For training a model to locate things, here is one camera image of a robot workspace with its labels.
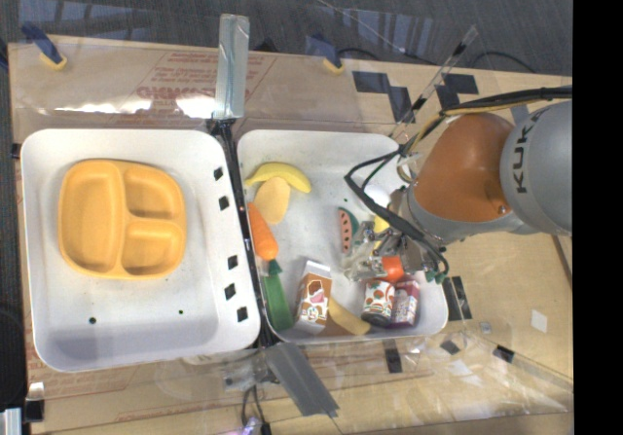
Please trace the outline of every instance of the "toy watermelon slice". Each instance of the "toy watermelon slice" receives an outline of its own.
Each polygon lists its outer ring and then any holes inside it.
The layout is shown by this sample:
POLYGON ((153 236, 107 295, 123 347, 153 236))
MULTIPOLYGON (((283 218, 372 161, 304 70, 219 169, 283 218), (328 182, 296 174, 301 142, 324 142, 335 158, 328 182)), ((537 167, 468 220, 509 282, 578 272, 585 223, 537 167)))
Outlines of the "toy watermelon slice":
POLYGON ((359 229, 359 222, 345 208, 338 208, 340 216, 340 233, 342 235, 342 253, 349 253, 352 246, 352 237, 359 229))

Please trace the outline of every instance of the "orange toy piece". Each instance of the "orange toy piece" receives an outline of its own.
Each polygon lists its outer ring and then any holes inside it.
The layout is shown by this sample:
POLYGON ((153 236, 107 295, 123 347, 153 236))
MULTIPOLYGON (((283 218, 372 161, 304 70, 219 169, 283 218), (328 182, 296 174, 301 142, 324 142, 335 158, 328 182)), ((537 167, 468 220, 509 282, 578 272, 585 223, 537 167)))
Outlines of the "orange toy piece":
POLYGON ((247 206, 247 212, 255 253, 267 262, 274 260, 279 251, 279 246, 271 228, 252 201, 247 206))
POLYGON ((65 174, 58 247, 74 270, 112 279, 173 272, 186 247, 186 208, 177 182, 150 165, 85 160, 65 174))
POLYGON ((387 276, 380 277, 381 281, 387 281, 391 284, 396 284, 405 275, 405 270, 402 268, 402 261, 398 255, 391 257, 382 257, 383 269, 387 272, 387 276))

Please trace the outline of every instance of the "toy cucumber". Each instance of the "toy cucumber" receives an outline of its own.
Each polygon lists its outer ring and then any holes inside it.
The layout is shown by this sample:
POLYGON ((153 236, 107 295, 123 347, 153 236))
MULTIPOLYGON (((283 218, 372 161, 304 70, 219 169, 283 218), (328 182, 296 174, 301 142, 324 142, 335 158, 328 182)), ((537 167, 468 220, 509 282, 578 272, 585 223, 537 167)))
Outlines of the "toy cucumber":
POLYGON ((280 272, 281 268, 276 260, 271 260, 269 263, 269 275, 262 277, 266 308, 269 320, 275 331, 287 330, 294 326, 294 318, 285 298, 281 279, 279 279, 280 272))

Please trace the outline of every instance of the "yellow object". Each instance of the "yellow object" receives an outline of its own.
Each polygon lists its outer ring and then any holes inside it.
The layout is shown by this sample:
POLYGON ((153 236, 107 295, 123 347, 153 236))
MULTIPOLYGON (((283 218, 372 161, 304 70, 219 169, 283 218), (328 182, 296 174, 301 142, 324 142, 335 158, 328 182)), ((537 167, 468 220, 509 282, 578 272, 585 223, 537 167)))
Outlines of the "yellow object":
POLYGON ((60 188, 58 246, 69 266, 84 274, 115 279, 169 274, 186 246, 182 191, 150 165, 78 162, 60 188))
POLYGON ((329 61, 329 59, 326 58, 326 57, 322 60, 322 64, 324 65, 324 67, 327 70, 329 70, 331 73, 333 73, 335 75, 340 75, 340 74, 342 74, 342 72, 344 72, 346 70, 346 67, 344 65, 342 65, 340 68, 338 68, 331 61, 329 61))
POLYGON ((370 323, 359 319, 349 310, 343 308, 335 299, 329 300, 329 316, 338 325, 354 335, 365 335, 370 331, 370 323))
POLYGON ((285 179, 290 186, 303 193, 309 193, 312 190, 310 179, 299 168, 282 162, 262 163, 255 173, 244 181, 244 185, 251 186, 256 182, 268 181, 273 177, 285 179))
POLYGON ((288 209, 290 185, 278 175, 271 177, 257 190, 253 202, 266 222, 278 224, 288 209))
MULTIPOLYGON (((382 233, 388 227, 389 227, 389 223, 387 222, 387 220, 379 217, 378 215, 375 215, 375 217, 374 217, 374 228, 373 228, 375 233, 382 233)), ((376 250, 377 248, 379 248, 379 246, 381 246, 381 243, 383 243, 383 242, 382 241, 377 241, 374 244, 374 249, 376 250)))
POLYGON ((43 53, 39 54, 39 59, 41 59, 50 68, 52 68, 53 70, 56 70, 56 71, 62 70, 65 67, 65 65, 67 64, 67 58, 65 56, 63 56, 62 54, 60 55, 60 57, 62 58, 61 62, 60 63, 54 63, 51 59, 49 59, 43 53))

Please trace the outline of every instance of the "yellow banana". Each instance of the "yellow banana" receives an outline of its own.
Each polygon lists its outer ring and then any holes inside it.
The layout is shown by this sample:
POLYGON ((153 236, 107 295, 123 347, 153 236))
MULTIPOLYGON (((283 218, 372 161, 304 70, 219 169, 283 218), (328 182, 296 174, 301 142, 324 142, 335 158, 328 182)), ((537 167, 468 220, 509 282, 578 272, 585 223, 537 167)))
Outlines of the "yellow banana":
POLYGON ((268 181, 273 177, 281 177, 293 188, 309 193, 312 190, 310 179, 296 166, 282 162, 262 163, 258 169, 244 181, 245 186, 256 182, 268 181))
POLYGON ((365 335, 370 331, 369 322, 359 319, 359 317, 338 304, 334 298, 329 299, 329 316, 354 335, 365 335))

